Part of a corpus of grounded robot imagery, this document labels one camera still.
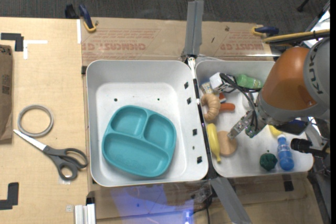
blue water bottle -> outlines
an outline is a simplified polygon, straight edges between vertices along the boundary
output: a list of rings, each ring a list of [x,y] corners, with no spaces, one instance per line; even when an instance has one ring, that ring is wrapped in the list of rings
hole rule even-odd
[[[286,137],[283,134],[278,136],[278,144],[278,157],[280,167],[285,171],[292,170],[294,167],[292,152],[290,151],[290,147],[286,142]]]

wooden surface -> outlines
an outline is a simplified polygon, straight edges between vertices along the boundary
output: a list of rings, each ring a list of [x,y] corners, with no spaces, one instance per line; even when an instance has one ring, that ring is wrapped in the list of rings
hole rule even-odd
[[[39,140],[55,148],[76,147],[85,151],[88,146],[85,80],[81,75],[77,22],[69,19],[0,18],[0,26],[2,33],[21,33],[25,40],[48,41],[48,44],[28,45],[27,60],[23,59],[22,52],[14,53],[14,128],[17,128],[20,110],[39,103],[49,107],[55,117],[52,131]],[[14,41],[0,40],[0,44],[11,45],[14,50]],[[31,111],[23,118],[23,126],[29,131],[41,131],[47,125],[48,117],[43,112]],[[85,205],[91,190],[98,191],[97,206],[102,204],[99,197],[105,198],[105,207],[97,210],[109,210],[115,216],[113,219],[99,219],[97,223],[163,224],[180,223],[180,220],[182,223],[181,211],[117,217],[121,211],[109,196],[109,190],[92,184],[88,169],[81,171],[70,184],[65,184],[53,162],[15,134],[11,141],[0,143],[0,153],[0,200],[7,198],[9,183],[19,182],[18,205],[11,210],[1,210],[0,223],[73,223],[73,206]],[[241,178],[233,184],[253,223],[322,224],[318,203],[306,175],[294,176],[292,182],[294,191],[284,191],[281,177]],[[182,192],[176,191],[174,186],[165,189],[165,194],[170,205],[181,204],[178,198],[182,198]],[[211,224],[230,223],[216,199],[209,214]],[[206,210],[195,213],[194,223],[207,223]]]

gray ring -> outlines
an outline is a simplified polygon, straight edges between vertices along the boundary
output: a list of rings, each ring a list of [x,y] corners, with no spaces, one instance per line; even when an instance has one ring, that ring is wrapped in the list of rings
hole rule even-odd
[[[29,133],[25,129],[23,129],[23,127],[21,126],[21,120],[22,120],[23,115],[27,111],[32,110],[32,109],[41,109],[41,110],[45,111],[48,114],[49,118],[50,118],[49,126],[44,131],[42,131],[40,133]],[[51,111],[47,107],[45,107],[43,105],[40,105],[40,104],[32,104],[32,105],[26,106],[24,109],[22,109],[20,111],[19,116],[17,118],[17,127],[18,127],[18,129],[22,133],[24,133],[24,134],[26,134],[26,135],[28,135],[30,137],[41,137],[41,136],[46,135],[47,133],[50,132],[53,124],[54,124],[54,117],[53,117]]]

yellow banana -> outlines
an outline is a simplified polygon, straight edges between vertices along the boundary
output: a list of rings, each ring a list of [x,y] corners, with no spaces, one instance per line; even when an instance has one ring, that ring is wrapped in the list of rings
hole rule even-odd
[[[210,150],[213,154],[215,154],[217,162],[220,162],[221,157],[219,156],[219,153],[221,149],[219,148],[216,126],[213,123],[208,124],[208,126],[206,127],[206,132],[208,133]]]

brown cardboard flap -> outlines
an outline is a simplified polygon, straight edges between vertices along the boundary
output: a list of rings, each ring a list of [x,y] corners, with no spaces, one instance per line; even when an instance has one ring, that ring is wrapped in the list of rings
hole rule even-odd
[[[13,53],[10,46],[0,45],[0,140],[12,138]]]

